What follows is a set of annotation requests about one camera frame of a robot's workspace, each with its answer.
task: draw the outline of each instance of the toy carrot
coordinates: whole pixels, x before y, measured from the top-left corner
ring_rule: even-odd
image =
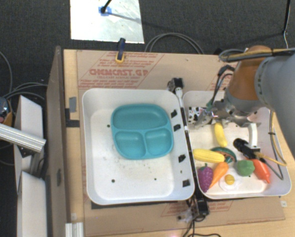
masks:
[[[226,174],[227,170],[228,164],[226,162],[220,162],[213,171],[213,179],[209,188],[216,184]]]
[[[267,165],[258,159],[250,159],[254,163],[255,171],[257,178],[260,180],[265,180],[268,184],[270,184],[270,172],[267,168]]]

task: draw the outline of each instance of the black marking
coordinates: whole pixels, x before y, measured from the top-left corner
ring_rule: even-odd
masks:
[[[189,181],[189,179],[182,181],[182,186],[183,186],[183,187],[190,186],[190,181]]]
[[[173,131],[176,132],[177,130],[179,130],[181,128],[180,124],[174,125],[173,127]]]
[[[180,155],[180,156],[178,157],[178,161],[179,161],[179,163],[182,162],[182,161],[185,160],[185,159],[186,159],[186,155]]]
[[[171,113],[171,118],[173,118],[174,116],[176,116],[178,113],[176,110],[173,110],[173,112]]]

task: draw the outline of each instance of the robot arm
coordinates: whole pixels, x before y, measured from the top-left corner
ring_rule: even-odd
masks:
[[[254,46],[248,52],[268,51]],[[295,53],[287,56],[247,59],[239,62],[225,91],[210,112],[203,112],[196,125],[208,123],[212,116],[247,126],[247,117],[260,107],[276,112],[279,125],[295,158]]]

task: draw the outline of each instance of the purple grapes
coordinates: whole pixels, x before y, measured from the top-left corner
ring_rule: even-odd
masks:
[[[213,179],[213,169],[211,169],[207,165],[199,168],[198,179],[201,190],[203,192],[207,192]]]

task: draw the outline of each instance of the teal divided plate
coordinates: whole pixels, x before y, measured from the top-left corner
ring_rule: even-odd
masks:
[[[171,122],[165,110],[153,104],[116,108],[111,116],[113,141],[127,159],[149,159],[168,154],[173,147]]]

